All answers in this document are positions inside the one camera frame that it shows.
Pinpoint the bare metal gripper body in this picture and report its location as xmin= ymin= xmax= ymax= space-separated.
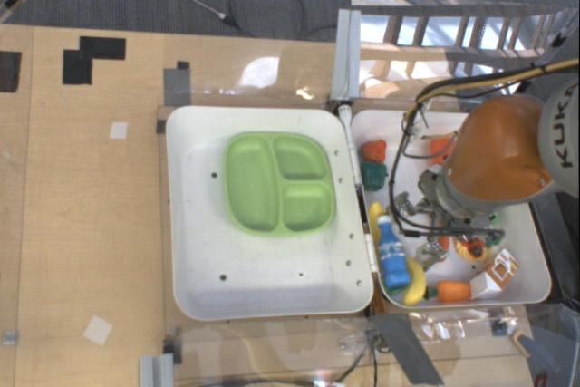
xmin=416 ymin=166 xmax=472 ymax=228

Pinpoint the yellow banana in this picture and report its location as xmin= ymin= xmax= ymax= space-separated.
xmin=402 ymin=256 xmax=429 ymax=307

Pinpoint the blue and white toy bottle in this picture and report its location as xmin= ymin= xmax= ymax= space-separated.
xmin=376 ymin=214 xmax=410 ymax=291

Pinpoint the green toy pepper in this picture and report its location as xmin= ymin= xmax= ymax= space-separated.
xmin=360 ymin=161 xmax=389 ymax=192

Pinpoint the orange carrot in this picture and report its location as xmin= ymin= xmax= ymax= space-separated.
xmin=425 ymin=279 xmax=473 ymax=304

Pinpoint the yellow and red toy food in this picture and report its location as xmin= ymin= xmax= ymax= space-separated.
xmin=454 ymin=236 xmax=494 ymax=264

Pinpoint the orange toy pepper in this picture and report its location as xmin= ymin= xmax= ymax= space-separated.
xmin=429 ymin=134 xmax=458 ymax=166

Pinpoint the red toy pepper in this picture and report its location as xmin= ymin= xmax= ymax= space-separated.
xmin=361 ymin=140 xmax=388 ymax=163

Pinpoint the white and orange carton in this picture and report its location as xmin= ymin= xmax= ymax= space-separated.
xmin=469 ymin=247 xmax=520 ymax=301

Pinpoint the white plastic tray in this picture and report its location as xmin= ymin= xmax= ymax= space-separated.
xmin=165 ymin=105 xmax=375 ymax=323
xmin=351 ymin=109 xmax=553 ymax=311

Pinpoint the green divided plate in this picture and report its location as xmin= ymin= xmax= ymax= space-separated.
xmin=223 ymin=131 xmax=337 ymax=237

